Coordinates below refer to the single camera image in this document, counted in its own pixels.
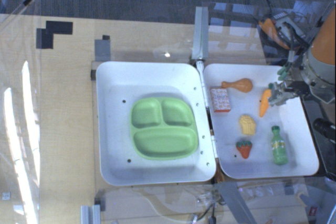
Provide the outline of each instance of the orange carrot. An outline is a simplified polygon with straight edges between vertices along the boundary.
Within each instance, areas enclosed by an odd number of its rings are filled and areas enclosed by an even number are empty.
[[[262,93],[259,116],[263,117],[269,107],[268,98],[272,96],[272,90],[267,89]]]

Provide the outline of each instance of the green plate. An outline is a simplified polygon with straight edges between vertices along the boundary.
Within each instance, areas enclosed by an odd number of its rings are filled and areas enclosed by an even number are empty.
[[[193,111],[178,98],[144,98],[130,115],[135,151],[147,159],[178,159],[194,153],[198,133]]]

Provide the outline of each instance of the white tray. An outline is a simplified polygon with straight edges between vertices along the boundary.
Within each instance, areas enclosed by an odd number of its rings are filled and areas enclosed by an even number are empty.
[[[285,105],[269,107],[263,118],[259,117],[260,98],[268,83],[277,81],[277,66],[212,64],[205,68],[207,90],[221,86],[222,81],[233,82],[249,78],[253,89],[242,93],[228,88],[230,112],[215,113],[210,109],[222,170],[235,179],[271,178],[313,175],[319,160],[309,131],[306,116],[299,98],[288,100]],[[243,135],[239,117],[248,114],[257,123],[254,136]],[[287,146],[288,163],[273,163],[270,141],[271,127],[280,126],[280,134]],[[236,149],[236,142],[250,140],[253,147],[248,159],[243,159]]]
[[[216,171],[199,74],[180,63],[105,62],[97,69],[100,168],[112,185],[202,182]],[[138,155],[132,145],[129,116],[135,101],[176,97],[192,108],[198,149],[192,155],[158,161]]]

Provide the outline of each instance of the green bottle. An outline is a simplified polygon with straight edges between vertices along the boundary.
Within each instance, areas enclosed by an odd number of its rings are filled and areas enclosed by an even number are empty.
[[[280,136],[280,127],[272,127],[273,138],[271,141],[274,163],[277,165],[282,165],[288,163],[288,158],[286,154],[285,142]]]

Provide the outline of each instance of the bottle cap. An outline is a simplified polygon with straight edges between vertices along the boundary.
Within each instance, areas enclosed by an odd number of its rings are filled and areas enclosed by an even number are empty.
[[[279,126],[276,126],[276,125],[274,125],[274,126],[272,126],[272,131],[274,131],[274,130],[280,130],[280,127],[279,127]]]

